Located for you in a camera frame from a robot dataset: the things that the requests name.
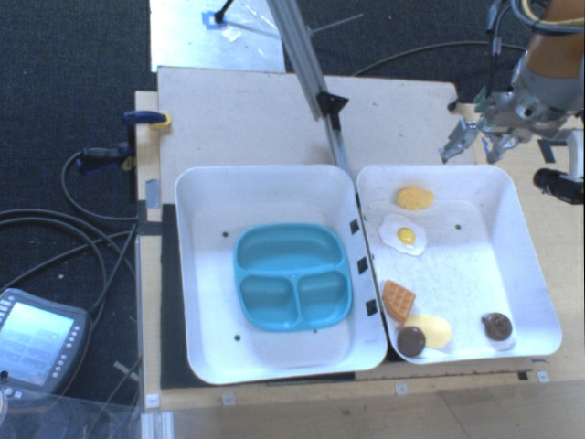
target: dark carpet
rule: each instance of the dark carpet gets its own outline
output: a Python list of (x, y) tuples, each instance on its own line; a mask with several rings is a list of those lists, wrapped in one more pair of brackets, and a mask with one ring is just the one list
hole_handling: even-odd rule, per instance
[[(311, 28), (364, 14), (313, 39), (324, 73), (350, 75), (404, 50), (486, 40), (485, 13), (492, 0), (298, 1)], [(512, 17), (502, 32), (505, 42), (527, 43), (527, 31)], [(469, 102), (485, 84), (487, 55), (487, 46), (429, 50), (365, 75), (453, 82)], [(518, 55), (505, 51), (496, 89), (508, 83)], [(82, 148), (126, 140), (121, 119), (133, 109), (134, 92), (155, 90), (149, 0), (0, 0), (0, 64), (0, 212), (50, 209), (87, 220), (61, 193), (60, 171)], [(131, 173), (114, 169), (80, 177), (71, 172), (68, 183), (74, 197), (95, 212), (118, 217), (136, 213)], [(93, 222), (109, 233), (130, 228), (128, 223)], [(79, 240), (51, 226), (0, 227), (0, 284), (76, 245)], [(103, 253), (111, 269), (116, 257), (105, 248)], [(95, 259), (84, 252), (18, 287), (87, 308), (100, 294), (101, 280)], [(99, 402), (109, 397), (122, 377), (113, 363), (132, 366), (137, 359), (136, 317), (134, 280), (122, 268), (68, 395)], [(131, 380), (125, 382), (113, 401), (131, 402), (135, 389)]]

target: black tape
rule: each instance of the black tape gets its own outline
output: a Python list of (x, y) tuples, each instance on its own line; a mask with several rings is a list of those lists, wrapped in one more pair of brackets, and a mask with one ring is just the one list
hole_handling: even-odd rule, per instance
[(357, 261), (357, 271), (359, 272), (359, 274), (362, 274), (363, 272), (365, 272), (367, 270), (367, 268), (368, 268), (367, 257), (364, 257), (364, 258)]
[(204, 387), (188, 365), (185, 307), (175, 205), (163, 205), (161, 292), (161, 388)]
[(146, 201), (138, 201), (138, 234), (141, 236), (162, 236), (163, 223), (149, 221), (146, 212)]
[(349, 228), (351, 229), (352, 234), (356, 234), (356, 232), (359, 231), (359, 223), (357, 222), (357, 219), (354, 219), (349, 223)]
[(376, 299), (370, 299), (366, 302), (366, 310), (367, 316), (372, 316), (378, 313), (378, 304), (376, 303)]

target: white plastic bin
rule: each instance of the white plastic bin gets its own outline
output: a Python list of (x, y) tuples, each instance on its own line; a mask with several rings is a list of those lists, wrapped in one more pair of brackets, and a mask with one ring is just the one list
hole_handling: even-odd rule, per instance
[[(425, 348), (412, 363), (549, 355), (561, 329), (528, 234), (516, 189), (495, 166), (369, 166), (357, 180), (379, 289), (387, 279), (416, 294), (411, 313), (439, 316), (452, 326), (443, 348)], [(428, 209), (396, 204), (404, 187), (430, 190)], [(378, 227), (388, 213), (426, 230), (419, 257), (388, 247)], [(509, 341), (485, 336), (481, 317), (500, 312), (512, 321)], [(387, 317), (398, 351), (401, 324)]]
[[(196, 167), (176, 182), (187, 355), (212, 384), (375, 368), (388, 341), (349, 176), (333, 166)], [(270, 332), (244, 316), (234, 246), (248, 228), (280, 222), (326, 226), (344, 245), (352, 306), (318, 330)]]

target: blue plastic plate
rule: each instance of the blue plastic plate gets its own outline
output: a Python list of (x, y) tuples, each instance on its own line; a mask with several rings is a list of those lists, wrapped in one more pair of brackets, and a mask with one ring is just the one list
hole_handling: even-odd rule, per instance
[(346, 253), (325, 226), (279, 223), (250, 228), (236, 242), (234, 268), (241, 308), (264, 330), (329, 327), (351, 307)]

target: yellow toy food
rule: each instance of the yellow toy food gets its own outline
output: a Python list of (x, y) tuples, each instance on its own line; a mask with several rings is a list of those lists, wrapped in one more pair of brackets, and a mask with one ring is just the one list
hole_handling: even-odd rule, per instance
[(444, 318), (410, 314), (404, 323), (405, 327), (418, 327), (426, 338), (428, 348), (444, 347), (452, 337), (451, 324)]
[(432, 205), (434, 199), (435, 197), (430, 190), (406, 187), (399, 192), (396, 202), (404, 209), (427, 209)]

